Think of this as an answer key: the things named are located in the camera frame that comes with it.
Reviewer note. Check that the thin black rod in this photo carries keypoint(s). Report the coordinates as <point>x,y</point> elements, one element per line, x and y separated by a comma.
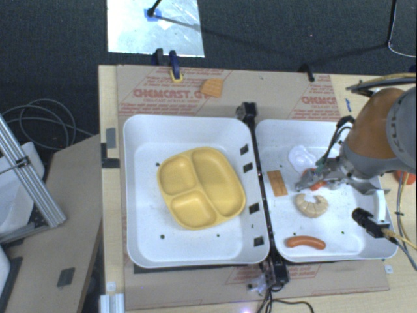
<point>260,174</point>

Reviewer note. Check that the black cylinder on white bracket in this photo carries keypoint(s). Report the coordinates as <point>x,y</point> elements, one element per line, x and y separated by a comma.
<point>366,220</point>

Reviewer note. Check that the orange rectangular biscuit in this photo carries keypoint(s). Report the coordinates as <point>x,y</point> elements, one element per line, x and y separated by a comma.
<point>277,184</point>

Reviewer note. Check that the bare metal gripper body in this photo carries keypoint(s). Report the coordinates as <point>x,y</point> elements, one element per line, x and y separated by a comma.
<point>339,169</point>

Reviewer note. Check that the brown cardboard board red print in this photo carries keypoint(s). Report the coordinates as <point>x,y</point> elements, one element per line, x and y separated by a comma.
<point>277,93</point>

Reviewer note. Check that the orange ridged biscuit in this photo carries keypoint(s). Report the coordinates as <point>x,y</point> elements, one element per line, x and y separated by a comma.
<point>212,88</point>

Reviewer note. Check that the white plastic tray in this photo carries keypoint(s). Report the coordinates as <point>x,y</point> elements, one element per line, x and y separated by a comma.
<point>146,240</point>
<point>339,240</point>

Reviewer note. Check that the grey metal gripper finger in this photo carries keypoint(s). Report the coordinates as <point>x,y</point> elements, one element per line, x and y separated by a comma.
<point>332,184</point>
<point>306,181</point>

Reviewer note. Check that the beige croissant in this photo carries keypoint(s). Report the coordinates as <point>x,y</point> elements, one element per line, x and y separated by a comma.
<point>311,207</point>

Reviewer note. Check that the orange round toy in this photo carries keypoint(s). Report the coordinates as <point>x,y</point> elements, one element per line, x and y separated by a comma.
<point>408,178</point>

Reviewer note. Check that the yellow divided plate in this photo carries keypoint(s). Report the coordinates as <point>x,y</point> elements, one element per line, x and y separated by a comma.
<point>202,187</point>

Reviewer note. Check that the white crumpled plastic piece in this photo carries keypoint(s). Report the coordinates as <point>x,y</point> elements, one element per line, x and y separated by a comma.
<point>299,156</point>

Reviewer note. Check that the orange carrot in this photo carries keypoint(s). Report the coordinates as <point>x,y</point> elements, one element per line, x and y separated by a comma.
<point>318,186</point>

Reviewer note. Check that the orange sausage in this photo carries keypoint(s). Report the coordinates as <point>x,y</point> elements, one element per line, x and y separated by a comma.
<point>304,242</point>

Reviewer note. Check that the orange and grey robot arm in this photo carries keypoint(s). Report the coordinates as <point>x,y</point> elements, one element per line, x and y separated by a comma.
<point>371,126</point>

